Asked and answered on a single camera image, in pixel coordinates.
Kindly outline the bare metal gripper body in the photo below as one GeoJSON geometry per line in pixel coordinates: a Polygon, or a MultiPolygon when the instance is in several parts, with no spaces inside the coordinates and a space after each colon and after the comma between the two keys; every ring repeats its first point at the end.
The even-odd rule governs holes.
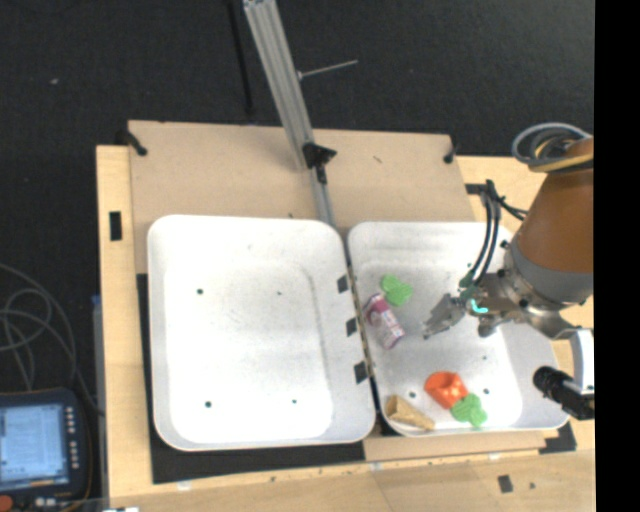
{"type": "Polygon", "coordinates": [[[474,281],[463,290],[463,305],[478,319],[481,337],[509,323],[528,325],[551,340],[568,339],[576,331],[561,315],[571,303],[554,302],[539,294],[515,272],[488,273],[474,281]]]}

